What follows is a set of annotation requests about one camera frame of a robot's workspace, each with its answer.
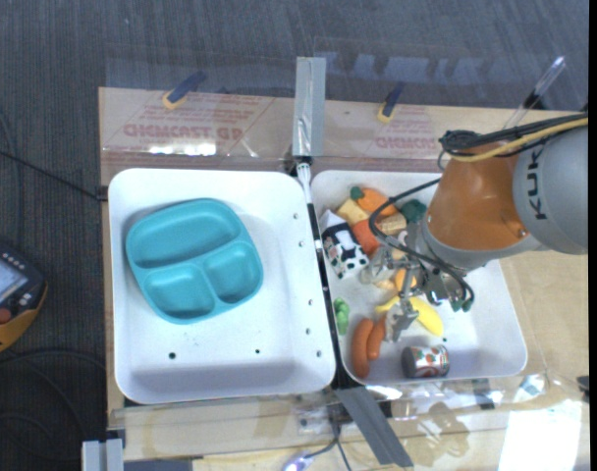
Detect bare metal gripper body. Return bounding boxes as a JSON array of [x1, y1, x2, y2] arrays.
[[405, 261, 465, 310]]

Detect yellow banana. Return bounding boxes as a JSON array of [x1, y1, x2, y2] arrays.
[[374, 293, 446, 339]]

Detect orange sausage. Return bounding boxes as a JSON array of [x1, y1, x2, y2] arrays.
[[350, 317, 375, 380], [366, 317, 389, 362]]

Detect small can with red print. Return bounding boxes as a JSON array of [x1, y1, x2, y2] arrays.
[[401, 343, 451, 380]]

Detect green grapes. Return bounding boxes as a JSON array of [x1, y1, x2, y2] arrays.
[[332, 297, 352, 336]]

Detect white plastic tray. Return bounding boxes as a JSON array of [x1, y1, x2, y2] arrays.
[[106, 167, 339, 406], [309, 169, 529, 388]]

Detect tan biscuit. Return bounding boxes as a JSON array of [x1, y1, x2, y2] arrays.
[[376, 212, 408, 237]]

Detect green broccoli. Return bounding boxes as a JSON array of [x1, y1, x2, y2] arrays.
[[400, 198, 429, 225]]

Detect cow print milk carton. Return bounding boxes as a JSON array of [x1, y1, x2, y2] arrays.
[[318, 208, 370, 281]]

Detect brown cardboard board red print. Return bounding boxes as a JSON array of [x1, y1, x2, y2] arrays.
[[97, 85, 590, 461]]

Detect orange carrot with green top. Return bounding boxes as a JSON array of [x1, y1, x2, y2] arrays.
[[350, 184, 401, 218]]

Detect yellow cheese block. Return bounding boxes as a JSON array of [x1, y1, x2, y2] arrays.
[[336, 198, 370, 226]]

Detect thin black and white rod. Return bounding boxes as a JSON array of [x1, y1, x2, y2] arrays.
[[296, 161, 343, 388]]

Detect blue divided plate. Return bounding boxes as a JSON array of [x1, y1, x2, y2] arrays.
[[125, 197, 265, 326]]

